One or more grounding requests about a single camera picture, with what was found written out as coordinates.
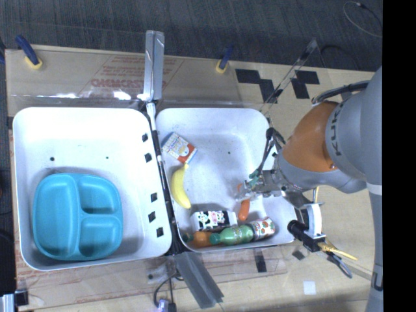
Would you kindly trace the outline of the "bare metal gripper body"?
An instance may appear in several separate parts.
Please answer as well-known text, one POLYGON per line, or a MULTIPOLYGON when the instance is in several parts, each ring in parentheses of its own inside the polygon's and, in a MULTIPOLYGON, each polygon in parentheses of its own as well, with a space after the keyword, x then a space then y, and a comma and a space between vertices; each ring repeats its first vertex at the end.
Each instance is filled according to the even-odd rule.
POLYGON ((257 193, 264 197, 281 196, 280 186, 274 181, 272 170, 263 170, 257 184, 257 193))

